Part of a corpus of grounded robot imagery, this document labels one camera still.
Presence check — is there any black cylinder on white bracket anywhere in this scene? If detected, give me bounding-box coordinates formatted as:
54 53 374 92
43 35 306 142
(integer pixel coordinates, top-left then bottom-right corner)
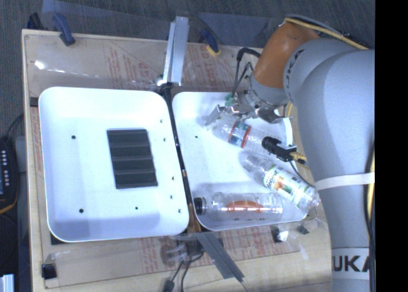
261 115 298 162

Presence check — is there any black ribbed rectangular pad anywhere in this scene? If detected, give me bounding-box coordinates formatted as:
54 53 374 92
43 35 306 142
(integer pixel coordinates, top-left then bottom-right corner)
106 128 159 190

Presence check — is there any clear bottle, green orange label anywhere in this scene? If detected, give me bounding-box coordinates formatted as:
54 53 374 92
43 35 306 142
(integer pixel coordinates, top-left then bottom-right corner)
241 153 321 214

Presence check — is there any clear bottle, red green label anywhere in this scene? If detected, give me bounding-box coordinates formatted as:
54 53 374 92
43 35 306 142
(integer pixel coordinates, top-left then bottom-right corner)
211 119 282 155

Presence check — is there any brown cardboard board, red print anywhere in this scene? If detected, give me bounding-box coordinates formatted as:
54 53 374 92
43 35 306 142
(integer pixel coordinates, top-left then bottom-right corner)
24 34 319 289

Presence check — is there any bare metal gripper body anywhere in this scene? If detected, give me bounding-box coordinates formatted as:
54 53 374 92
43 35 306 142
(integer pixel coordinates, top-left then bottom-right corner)
228 91 282 120

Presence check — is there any clear bottle, black cap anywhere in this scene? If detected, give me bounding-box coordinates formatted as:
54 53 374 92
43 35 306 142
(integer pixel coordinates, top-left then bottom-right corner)
193 191 284 222

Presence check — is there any white plastic tray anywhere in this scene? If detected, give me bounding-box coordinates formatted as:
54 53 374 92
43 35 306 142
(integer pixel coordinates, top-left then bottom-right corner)
38 85 191 243
171 91 309 232

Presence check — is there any black block with thin wires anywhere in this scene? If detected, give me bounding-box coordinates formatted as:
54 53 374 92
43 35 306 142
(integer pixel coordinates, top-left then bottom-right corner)
182 240 205 257

